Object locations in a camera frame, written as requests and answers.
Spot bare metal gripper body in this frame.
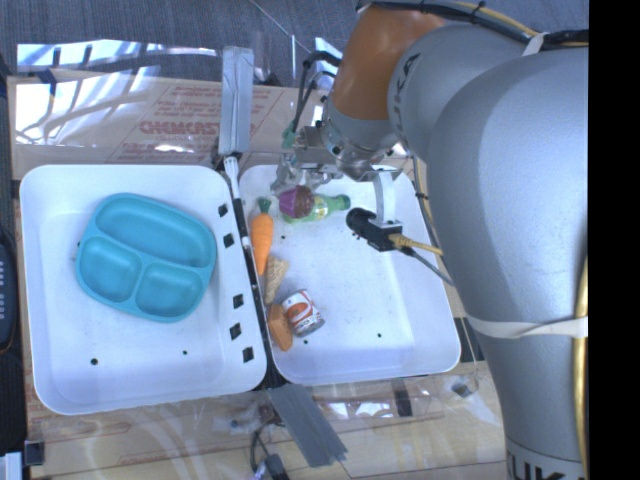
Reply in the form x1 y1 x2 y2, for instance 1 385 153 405
292 125 397 183

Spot purple grapes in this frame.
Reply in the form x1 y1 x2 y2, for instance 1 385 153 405
277 184 316 220

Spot green bottle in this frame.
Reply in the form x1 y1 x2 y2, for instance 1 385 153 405
284 193 352 225

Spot orange carrot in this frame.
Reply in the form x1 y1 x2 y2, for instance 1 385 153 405
249 196 276 277

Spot beige biscuit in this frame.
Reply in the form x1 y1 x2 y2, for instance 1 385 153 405
263 254 291 306

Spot brown cardboard board red print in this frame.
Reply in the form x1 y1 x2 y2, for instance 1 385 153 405
7 74 507 480

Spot orange and white can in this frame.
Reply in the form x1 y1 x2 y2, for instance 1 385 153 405
280 288 327 339

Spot white plastic tray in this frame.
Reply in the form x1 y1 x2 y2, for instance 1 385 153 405
238 163 462 387
18 163 268 416

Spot orange bread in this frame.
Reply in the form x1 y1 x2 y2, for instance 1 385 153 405
267 303 295 353

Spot blue divided plate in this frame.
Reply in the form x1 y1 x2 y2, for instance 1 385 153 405
74 192 219 325

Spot black cylinder on white bracket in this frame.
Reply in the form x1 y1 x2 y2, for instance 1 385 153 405
345 165 405 253

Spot black block with thin wires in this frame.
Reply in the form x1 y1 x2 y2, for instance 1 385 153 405
263 452 290 480

